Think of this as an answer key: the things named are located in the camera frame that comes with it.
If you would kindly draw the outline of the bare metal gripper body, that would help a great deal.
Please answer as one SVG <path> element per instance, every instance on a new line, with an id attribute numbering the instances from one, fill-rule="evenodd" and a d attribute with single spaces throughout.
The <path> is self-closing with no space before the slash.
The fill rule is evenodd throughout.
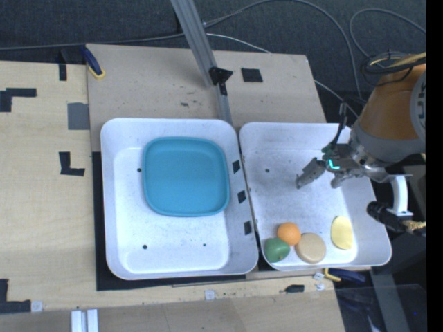
<path id="1" fill-rule="evenodd" d="M 348 174 L 348 179 L 368 177 L 376 182 L 388 182 L 388 163 L 375 158 L 360 144 L 331 142 L 323 147 L 323 160 L 325 169 L 333 174 L 343 172 Z"/>

